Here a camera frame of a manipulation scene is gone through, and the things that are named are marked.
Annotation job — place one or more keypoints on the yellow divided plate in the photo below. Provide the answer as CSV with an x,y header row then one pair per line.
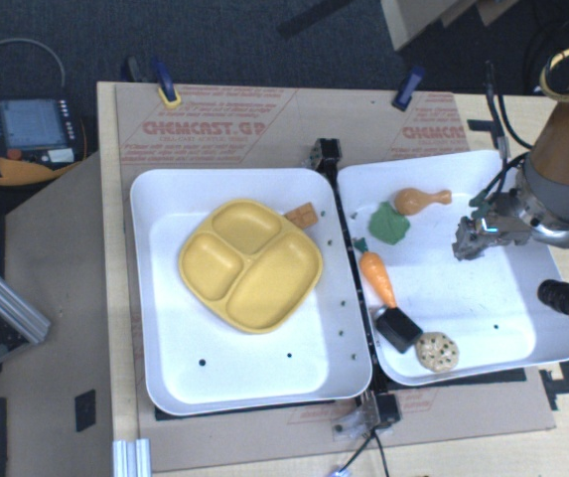
x,y
264,276

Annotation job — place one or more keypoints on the beige chocolate chip cookie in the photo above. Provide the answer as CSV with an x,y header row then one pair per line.
x,y
437,352

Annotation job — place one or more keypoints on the brown cardboard board red print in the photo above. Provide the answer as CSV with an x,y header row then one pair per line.
x,y
224,127

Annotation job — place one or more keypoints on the black cylinder on white bracket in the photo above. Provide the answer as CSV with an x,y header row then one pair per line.
x,y
562,298

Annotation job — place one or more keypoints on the thin black rod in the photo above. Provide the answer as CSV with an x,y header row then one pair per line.
x,y
351,251

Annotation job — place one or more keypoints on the green lettuce leaf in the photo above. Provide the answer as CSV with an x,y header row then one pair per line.
x,y
388,226

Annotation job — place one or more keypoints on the brown chicken drumstick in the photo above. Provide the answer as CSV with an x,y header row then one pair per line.
x,y
413,202

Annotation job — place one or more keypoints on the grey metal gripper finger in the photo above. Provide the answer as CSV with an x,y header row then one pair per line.
x,y
469,227
463,250

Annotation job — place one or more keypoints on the brown waffle biscuit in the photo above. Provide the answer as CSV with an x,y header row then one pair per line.
x,y
304,215

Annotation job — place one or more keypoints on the black box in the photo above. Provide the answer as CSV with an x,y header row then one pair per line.
x,y
398,330

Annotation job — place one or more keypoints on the orange carrot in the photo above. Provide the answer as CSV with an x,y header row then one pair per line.
x,y
377,273

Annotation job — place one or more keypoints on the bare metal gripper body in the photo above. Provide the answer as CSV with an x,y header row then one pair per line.
x,y
510,224

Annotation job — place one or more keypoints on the white plastic tray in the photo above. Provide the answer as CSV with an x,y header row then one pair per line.
x,y
244,370
468,311

